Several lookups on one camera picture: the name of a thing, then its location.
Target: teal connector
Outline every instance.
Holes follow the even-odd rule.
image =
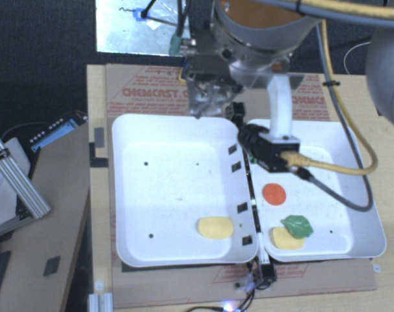
[[[170,55],[179,55],[179,48],[181,46],[181,37],[177,36],[177,34],[173,34],[170,42]]]

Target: cardboard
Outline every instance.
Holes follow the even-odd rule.
[[[188,114],[187,89],[178,80],[179,68],[166,66],[107,65],[107,130],[123,113]],[[246,120],[268,118],[266,90],[246,90],[235,100],[246,105]],[[293,118],[328,121],[318,75],[306,75],[293,91]],[[234,284],[245,277],[243,265],[130,268],[122,264],[115,248],[114,177],[112,136],[108,133],[111,201],[112,282],[114,308],[159,306],[246,296]],[[276,265],[277,282],[257,298],[305,294],[343,293],[376,289],[368,259],[348,259]]]

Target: tray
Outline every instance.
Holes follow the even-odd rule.
[[[132,267],[244,263],[257,239],[237,128],[223,118],[125,114],[112,126],[116,248]],[[234,232],[207,239],[200,218]]]
[[[250,124],[268,127],[269,121],[252,120]],[[294,121],[293,134],[301,140],[300,153],[320,161],[357,167],[340,123]],[[293,174],[270,174],[256,164],[250,168],[263,244],[273,258],[283,262],[312,261],[377,257],[384,252],[386,238],[375,205],[366,213],[354,211]],[[367,204],[361,177],[319,168],[309,170],[346,199],[362,206]],[[262,189],[267,183],[277,183],[284,188],[285,203],[275,206],[265,201]],[[314,230],[299,250],[280,250],[271,237],[272,228],[283,226],[280,221],[289,215],[305,216]]]

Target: red circle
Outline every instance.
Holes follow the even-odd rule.
[[[271,205],[281,205],[287,199],[287,194],[283,187],[275,183],[266,184],[263,187],[262,195]]]

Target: white container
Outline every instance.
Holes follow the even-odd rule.
[[[253,259],[256,230],[231,122],[126,114],[114,122],[112,137],[116,247],[123,262],[149,267]],[[239,213],[242,204],[247,210]],[[201,236],[196,226],[207,216],[228,217],[233,235]]]
[[[301,140],[301,153],[354,167],[339,123],[294,122],[293,131]],[[255,256],[258,241],[248,181],[237,128],[230,121],[126,114],[114,122],[112,139],[116,247],[123,262],[156,267],[244,263]],[[273,258],[290,262],[383,253],[386,240],[375,207],[366,213],[353,211],[292,174],[269,174],[258,165],[251,165],[251,171],[263,244]],[[344,197],[366,204],[360,177],[311,172]],[[281,206],[269,205],[262,197],[263,186],[271,182],[287,193]],[[279,250],[270,236],[289,215],[305,216],[314,230],[299,250]],[[196,225],[207,216],[228,217],[233,235],[222,240],[202,237]]]

